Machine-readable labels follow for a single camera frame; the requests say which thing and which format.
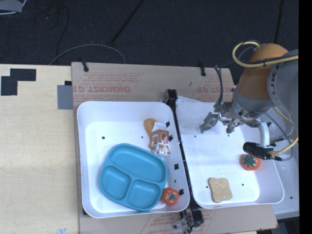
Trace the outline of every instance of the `white tray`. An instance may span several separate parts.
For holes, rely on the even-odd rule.
[[[87,101],[77,111],[80,145],[82,204],[86,213],[95,218],[122,215],[179,212],[186,209],[190,194],[183,160],[178,143],[174,116],[169,106],[162,102]],[[144,129],[144,120],[154,118],[170,125],[166,130],[173,137],[170,141],[170,156],[161,156],[167,164],[166,187],[183,194],[177,204],[168,206],[159,202],[148,211],[138,211],[107,198],[100,189],[99,175],[111,149],[128,143],[149,150],[149,137]]]
[[[183,102],[176,108],[194,200],[206,209],[280,202],[284,189],[273,160],[261,160],[255,171],[245,170],[239,162],[246,154],[245,142],[260,143],[257,128],[242,125],[227,134],[227,127],[219,121],[213,128],[200,132],[204,118],[214,112],[213,105]],[[232,199],[215,203],[208,184],[210,177],[226,178]]]

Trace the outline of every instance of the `toy tomato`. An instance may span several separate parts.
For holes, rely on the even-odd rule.
[[[164,189],[161,200],[166,203],[167,205],[174,205],[176,204],[178,198],[179,198],[179,192],[175,189],[172,189],[170,187],[167,187]]]
[[[260,159],[251,154],[246,154],[242,157],[242,165],[246,170],[256,170],[260,166]]]

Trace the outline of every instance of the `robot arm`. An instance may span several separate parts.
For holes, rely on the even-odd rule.
[[[256,46],[249,61],[236,57],[237,49],[245,44]],[[280,45],[262,44],[248,41],[238,44],[232,52],[234,61],[244,68],[238,85],[234,89],[231,102],[220,102],[215,113],[209,113],[200,125],[201,132],[212,128],[218,121],[227,125],[227,133],[235,127],[247,124],[258,127],[261,138],[268,138],[263,133],[263,122],[259,117],[272,107],[278,107],[292,116],[293,126],[298,136],[298,50],[287,51]],[[270,158],[271,149],[263,150],[264,144],[255,146],[246,142],[243,149],[260,158]]]

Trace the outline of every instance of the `blue plate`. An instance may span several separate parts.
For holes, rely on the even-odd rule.
[[[167,165],[160,157],[123,143],[109,152],[101,170],[99,185],[109,199],[139,211],[147,211],[159,202],[167,176]]]

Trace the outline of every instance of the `dark background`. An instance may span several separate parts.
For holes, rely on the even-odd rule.
[[[249,39],[299,48],[299,0],[28,0],[22,13],[6,12],[1,64],[213,67],[231,62],[233,48]],[[225,67],[236,85],[243,68]],[[299,233],[299,219],[286,223]]]

